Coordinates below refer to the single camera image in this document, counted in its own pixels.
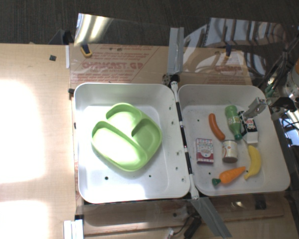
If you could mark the white and black carton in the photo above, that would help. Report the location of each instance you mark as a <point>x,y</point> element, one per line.
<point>251,132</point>

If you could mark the brown cardboard board, red print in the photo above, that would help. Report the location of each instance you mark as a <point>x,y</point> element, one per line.
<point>119,66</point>

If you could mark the green bottle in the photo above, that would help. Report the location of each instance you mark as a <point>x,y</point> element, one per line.
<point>233,121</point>

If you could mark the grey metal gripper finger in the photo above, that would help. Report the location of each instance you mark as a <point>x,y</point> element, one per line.
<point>256,111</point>
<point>254,104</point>

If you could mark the green divided plate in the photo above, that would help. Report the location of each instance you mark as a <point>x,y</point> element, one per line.
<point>142,143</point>

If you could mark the thin black and white rod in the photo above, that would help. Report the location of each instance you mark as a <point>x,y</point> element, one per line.
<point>182,128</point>

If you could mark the yellow banana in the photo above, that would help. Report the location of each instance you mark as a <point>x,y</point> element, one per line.
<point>255,161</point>

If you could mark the orange carrot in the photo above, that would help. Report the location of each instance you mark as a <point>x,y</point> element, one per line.
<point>230,175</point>

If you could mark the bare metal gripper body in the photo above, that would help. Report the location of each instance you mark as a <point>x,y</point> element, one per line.
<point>286,101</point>

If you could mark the orange sausage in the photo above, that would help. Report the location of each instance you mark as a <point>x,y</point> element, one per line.
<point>215,127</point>

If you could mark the pink and white carton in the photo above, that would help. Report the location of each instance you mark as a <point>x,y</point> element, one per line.
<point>204,151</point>

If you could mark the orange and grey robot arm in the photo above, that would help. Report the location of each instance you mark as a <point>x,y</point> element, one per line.
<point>298,68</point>

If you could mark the white plastic tray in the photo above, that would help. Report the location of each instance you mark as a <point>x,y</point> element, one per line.
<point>271,173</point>
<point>162,183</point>

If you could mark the small white can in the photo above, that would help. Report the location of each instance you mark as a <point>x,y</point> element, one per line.
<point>229,151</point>

